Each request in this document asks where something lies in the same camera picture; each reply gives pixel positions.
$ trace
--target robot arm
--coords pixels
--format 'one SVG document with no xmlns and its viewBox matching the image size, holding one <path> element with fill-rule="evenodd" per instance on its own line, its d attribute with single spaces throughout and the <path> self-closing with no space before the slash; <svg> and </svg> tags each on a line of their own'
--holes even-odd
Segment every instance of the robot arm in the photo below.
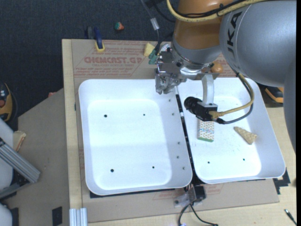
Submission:
<svg viewBox="0 0 301 226">
<path fill-rule="evenodd" d="M 293 88 L 285 89 L 284 109 L 295 149 L 295 109 L 287 107 L 295 105 L 295 73 L 289 71 L 295 69 L 296 0 L 180 0 L 178 11 L 167 0 L 167 6 L 177 20 L 170 50 L 157 59 L 156 91 L 169 93 L 187 79 L 202 80 L 206 101 L 195 102 L 202 106 L 199 112 L 196 106 L 189 110 L 214 120 L 217 105 L 209 105 L 218 74 L 208 71 L 222 52 L 237 75 Z"/>
</svg>

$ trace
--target wooden table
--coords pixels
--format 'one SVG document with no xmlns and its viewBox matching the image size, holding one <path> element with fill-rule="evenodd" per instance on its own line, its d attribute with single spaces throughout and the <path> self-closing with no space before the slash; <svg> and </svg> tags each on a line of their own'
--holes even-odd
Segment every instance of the wooden table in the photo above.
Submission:
<svg viewBox="0 0 301 226">
<path fill-rule="evenodd" d="M 76 113 L 74 111 L 75 95 L 71 40 L 63 40 L 62 45 L 70 208 L 80 209 L 83 207 L 83 203 L 80 183 Z M 287 187 L 281 188 L 279 203 L 202 211 L 199 213 L 199 215 L 203 220 L 218 223 L 220 226 L 294 225 L 294 223 L 285 214 L 284 209 L 288 209 L 295 220 L 297 220 L 296 155 L 294 153 L 286 130 L 283 108 L 273 107 L 269 104 L 266 104 L 266 107 L 286 163 L 291 184 L 289 184 L 289 186 Z M 176 226 L 177 219 L 178 214 L 171 214 L 163 216 L 90 223 L 89 225 Z M 188 226 L 205 225 L 202 224 L 191 212 L 185 213 L 181 221 L 182 223 L 185 222 Z"/>
</svg>

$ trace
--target pen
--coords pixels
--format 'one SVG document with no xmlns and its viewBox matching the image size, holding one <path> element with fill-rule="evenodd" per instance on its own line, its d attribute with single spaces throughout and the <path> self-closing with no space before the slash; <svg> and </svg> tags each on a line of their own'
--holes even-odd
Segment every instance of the pen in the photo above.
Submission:
<svg viewBox="0 0 301 226">
<path fill-rule="evenodd" d="M 284 211 L 286 212 L 286 214 L 288 215 L 288 217 L 297 225 L 297 222 L 295 221 L 295 219 L 292 217 L 291 213 L 287 210 L 284 209 Z"/>
</svg>

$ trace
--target yellow and black object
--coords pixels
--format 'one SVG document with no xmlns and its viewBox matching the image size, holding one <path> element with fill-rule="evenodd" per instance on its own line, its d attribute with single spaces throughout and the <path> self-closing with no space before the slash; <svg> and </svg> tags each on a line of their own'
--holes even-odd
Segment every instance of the yellow and black object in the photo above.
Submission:
<svg viewBox="0 0 301 226">
<path fill-rule="evenodd" d="M 0 118 L 9 121 L 13 113 L 13 97 L 6 83 L 0 81 Z"/>
<path fill-rule="evenodd" d="M 264 91 L 273 101 L 283 104 L 283 87 L 266 86 Z"/>
</svg>

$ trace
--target yellow cable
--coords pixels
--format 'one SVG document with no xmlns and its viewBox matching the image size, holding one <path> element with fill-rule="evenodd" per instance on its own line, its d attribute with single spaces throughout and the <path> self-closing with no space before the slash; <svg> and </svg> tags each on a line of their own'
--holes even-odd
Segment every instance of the yellow cable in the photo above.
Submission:
<svg viewBox="0 0 301 226">
<path fill-rule="evenodd" d="M 203 22 L 203 21 L 207 21 L 207 20 L 211 20 L 211 19 L 215 19 L 217 17 L 220 17 L 220 16 L 223 16 L 229 12 L 232 12 L 236 9 L 239 9 L 239 8 L 242 8 L 242 7 L 245 7 L 245 6 L 248 6 L 250 4 L 254 4 L 254 3 L 257 3 L 257 2 L 262 2 L 262 1 L 269 1 L 269 0 L 245 0 L 243 2 L 240 2 L 238 4 L 235 4 L 235 5 L 232 5 L 228 8 L 225 8 L 215 14 L 212 14 L 212 15 L 208 15 L 206 17 L 196 17 L 196 18 L 192 18 L 192 17 L 183 17 L 181 15 L 179 15 L 174 9 L 173 7 L 171 6 L 171 3 L 169 0 L 166 0 L 167 2 L 167 7 L 170 11 L 170 13 L 176 18 L 176 19 L 179 19 L 181 21 L 184 21 L 184 22 L 188 22 L 188 23 L 197 23 L 197 22 Z"/>
<path fill-rule="evenodd" d="M 229 113 L 233 113 L 233 112 L 245 109 L 245 108 L 249 107 L 253 103 L 253 101 L 254 101 L 254 91 L 253 91 L 252 87 L 250 86 L 250 84 L 248 83 L 248 81 L 245 79 L 245 77 L 242 74 L 239 73 L 238 76 L 243 80 L 243 82 L 250 89 L 251 100 L 247 104 L 245 104 L 243 106 L 240 106 L 240 107 L 237 107 L 237 108 L 234 108 L 234 109 L 231 109 L 231 110 L 227 110 L 227 111 L 224 111 L 224 112 L 210 111 L 209 114 L 212 115 L 212 119 L 217 119 L 217 118 L 219 118 L 219 117 L 221 117 L 223 115 L 226 115 L 226 114 L 229 114 Z"/>
</svg>

